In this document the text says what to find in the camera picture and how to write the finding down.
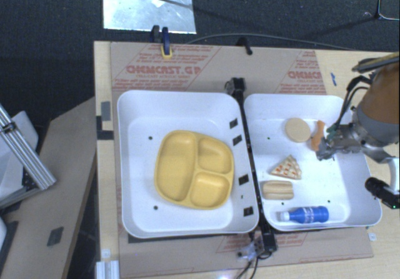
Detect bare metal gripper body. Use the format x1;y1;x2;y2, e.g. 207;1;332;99
326;123;395;163

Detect orange carrot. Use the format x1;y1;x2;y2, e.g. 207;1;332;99
310;120;326;151

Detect white plastic tray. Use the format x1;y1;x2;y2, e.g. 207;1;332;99
242;93;383;231
117;89;260;239

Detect tan round biscuit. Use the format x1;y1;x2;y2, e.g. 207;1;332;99
284;117;312;143

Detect pizza slice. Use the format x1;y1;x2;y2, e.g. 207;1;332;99
270;155;303;180

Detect tan hot dog bun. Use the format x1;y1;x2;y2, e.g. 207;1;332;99
261;180;294;200

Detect blue bottle with white cap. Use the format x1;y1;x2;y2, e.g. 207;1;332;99
276;205;330;225

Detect thin black rod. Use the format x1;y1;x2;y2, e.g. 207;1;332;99
236;89;270;235

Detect yellow divided plate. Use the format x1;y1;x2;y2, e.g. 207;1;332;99
154;129;235;211

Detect brown cardboard board red print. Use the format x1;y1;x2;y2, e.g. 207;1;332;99
109;41;375;279

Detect black cylinder on white bracket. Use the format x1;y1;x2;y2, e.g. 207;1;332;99
364;157;400;210

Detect black block with thin wires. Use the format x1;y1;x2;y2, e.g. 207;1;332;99
261;227;278;253
225;77;248;96

